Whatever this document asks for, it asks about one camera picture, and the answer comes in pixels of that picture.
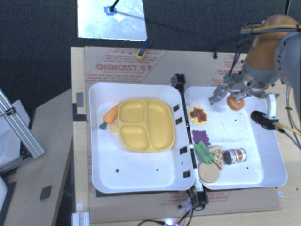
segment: toy carrot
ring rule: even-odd
[[[115,105],[103,117],[103,123],[99,126],[100,129],[105,129],[107,124],[112,124],[118,115],[118,108],[122,102]]]

